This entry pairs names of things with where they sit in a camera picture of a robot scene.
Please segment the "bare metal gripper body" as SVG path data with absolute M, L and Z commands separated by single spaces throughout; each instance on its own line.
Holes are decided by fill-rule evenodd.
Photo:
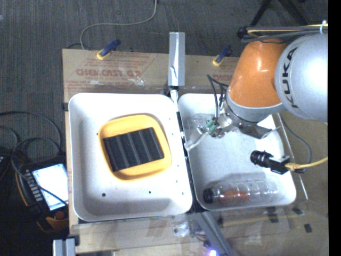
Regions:
M 242 125 L 242 120 L 232 111 L 216 111 L 212 119 L 206 123 L 208 135 L 213 138 L 221 138 L 225 133 L 234 131 Z

